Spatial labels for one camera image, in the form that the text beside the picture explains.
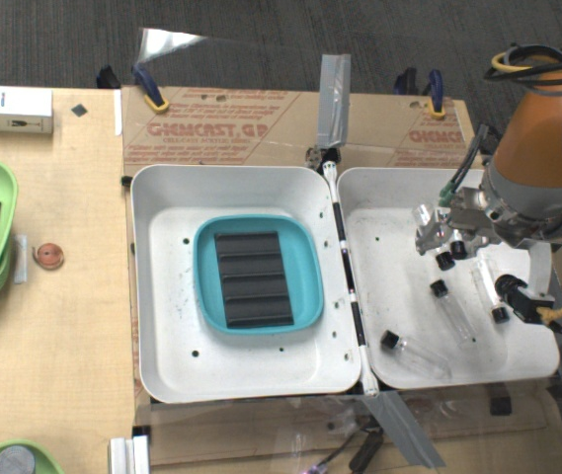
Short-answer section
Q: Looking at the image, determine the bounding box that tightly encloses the small clear plastic strip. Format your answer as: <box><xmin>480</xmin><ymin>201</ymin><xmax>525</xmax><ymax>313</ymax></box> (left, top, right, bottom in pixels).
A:
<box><xmin>13</xmin><ymin>234</ymin><xmax>30</xmax><ymax>284</ymax></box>

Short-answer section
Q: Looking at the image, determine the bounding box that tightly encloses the white cardboard box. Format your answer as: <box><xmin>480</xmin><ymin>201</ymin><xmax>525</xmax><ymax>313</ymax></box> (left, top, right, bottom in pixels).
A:
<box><xmin>0</xmin><ymin>86</ymin><xmax>55</xmax><ymax>134</ymax></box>

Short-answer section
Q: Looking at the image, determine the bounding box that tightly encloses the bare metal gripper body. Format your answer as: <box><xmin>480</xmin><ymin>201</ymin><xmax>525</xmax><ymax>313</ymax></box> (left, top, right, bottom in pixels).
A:
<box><xmin>445</xmin><ymin>185</ymin><xmax>559</xmax><ymax>251</ymax></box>

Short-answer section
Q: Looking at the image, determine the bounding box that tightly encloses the blue plate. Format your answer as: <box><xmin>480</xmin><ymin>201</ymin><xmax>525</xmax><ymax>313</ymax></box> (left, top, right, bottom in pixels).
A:
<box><xmin>193</xmin><ymin>213</ymin><xmax>325</xmax><ymax>337</ymax></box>

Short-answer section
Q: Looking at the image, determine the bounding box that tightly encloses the white plastic tray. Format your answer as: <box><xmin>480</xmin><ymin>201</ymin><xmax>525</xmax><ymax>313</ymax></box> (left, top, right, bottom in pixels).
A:
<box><xmin>335</xmin><ymin>167</ymin><xmax>561</xmax><ymax>392</ymax></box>
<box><xmin>130</xmin><ymin>164</ymin><xmax>363</xmax><ymax>405</ymax></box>

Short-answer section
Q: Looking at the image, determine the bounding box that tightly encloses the black cylinder on white bracket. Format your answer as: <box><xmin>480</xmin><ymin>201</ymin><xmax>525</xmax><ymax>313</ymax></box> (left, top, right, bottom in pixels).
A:
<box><xmin>494</xmin><ymin>241</ymin><xmax>556</xmax><ymax>326</ymax></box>

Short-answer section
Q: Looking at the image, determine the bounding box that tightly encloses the grey round can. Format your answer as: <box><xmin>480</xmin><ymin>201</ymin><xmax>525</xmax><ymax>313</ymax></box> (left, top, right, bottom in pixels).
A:
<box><xmin>0</xmin><ymin>444</ymin><xmax>37</xmax><ymax>474</ymax></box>

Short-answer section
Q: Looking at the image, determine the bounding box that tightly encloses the brown cardboard board red print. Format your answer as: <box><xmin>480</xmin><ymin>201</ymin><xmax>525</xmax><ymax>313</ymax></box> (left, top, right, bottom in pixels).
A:
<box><xmin>120</xmin><ymin>85</ymin><xmax>562</xmax><ymax>468</ymax></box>

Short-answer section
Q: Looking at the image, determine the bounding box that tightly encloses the thin black and white rod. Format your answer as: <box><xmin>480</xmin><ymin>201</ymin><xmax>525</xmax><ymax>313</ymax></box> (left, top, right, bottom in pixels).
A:
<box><xmin>321</xmin><ymin>161</ymin><xmax>380</xmax><ymax>398</ymax></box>

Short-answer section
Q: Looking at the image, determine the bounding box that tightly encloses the brown round disc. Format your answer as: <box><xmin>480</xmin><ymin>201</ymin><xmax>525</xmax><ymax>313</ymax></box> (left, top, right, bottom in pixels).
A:
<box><xmin>33</xmin><ymin>242</ymin><xmax>66</xmax><ymax>272</ymax></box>

